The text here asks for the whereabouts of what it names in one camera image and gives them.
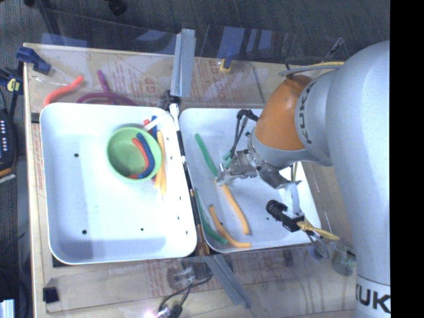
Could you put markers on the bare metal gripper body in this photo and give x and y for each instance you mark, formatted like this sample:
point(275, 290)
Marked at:
point(243, 164)

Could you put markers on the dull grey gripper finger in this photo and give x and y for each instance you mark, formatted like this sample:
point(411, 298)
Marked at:
point(220, 178)
point(231, 179)

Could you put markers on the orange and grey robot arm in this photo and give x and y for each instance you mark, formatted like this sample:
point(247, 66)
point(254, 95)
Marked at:
point(351, 137)

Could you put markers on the green tube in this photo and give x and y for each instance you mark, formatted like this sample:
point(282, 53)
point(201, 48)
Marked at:
point(207, 225)
point(206, 154)

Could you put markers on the orange tube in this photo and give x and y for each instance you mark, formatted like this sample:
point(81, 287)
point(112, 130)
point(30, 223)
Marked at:
point(236, 209)
point(157, 177)
point(221, 229)
point(162, 157)

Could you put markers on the white plastic tray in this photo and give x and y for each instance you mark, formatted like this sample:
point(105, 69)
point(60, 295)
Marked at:
point(99, 217)
point(265, 197)

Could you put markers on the thin black and white rod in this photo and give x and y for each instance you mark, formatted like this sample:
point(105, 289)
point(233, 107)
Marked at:
point(181, 147)

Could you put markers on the blue tube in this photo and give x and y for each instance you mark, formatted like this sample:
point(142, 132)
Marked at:
point(154, 124)
point(150, 154)

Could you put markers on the red tube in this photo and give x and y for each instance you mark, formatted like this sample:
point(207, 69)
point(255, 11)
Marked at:
point(146, 122)
point(143, 151)

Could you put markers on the white tube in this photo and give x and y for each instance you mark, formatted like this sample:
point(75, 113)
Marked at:
point(159, 120)

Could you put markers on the green bowl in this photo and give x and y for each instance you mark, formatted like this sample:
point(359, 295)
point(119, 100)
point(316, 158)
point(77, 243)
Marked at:
point(123, 154)

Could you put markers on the brown cardboard board red print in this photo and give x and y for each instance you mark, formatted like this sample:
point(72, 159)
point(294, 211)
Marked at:
point(139, 75)

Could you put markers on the purple tube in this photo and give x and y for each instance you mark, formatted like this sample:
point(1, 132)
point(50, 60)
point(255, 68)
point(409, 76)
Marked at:
point(103, 81)
point(106, 95)

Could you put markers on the red-orange tube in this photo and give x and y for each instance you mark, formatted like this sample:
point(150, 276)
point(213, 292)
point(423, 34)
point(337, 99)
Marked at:
point(61, 91)

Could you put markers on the black cylinder on white bracket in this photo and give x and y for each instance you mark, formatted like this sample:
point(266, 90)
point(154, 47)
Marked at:
point(285, 214)

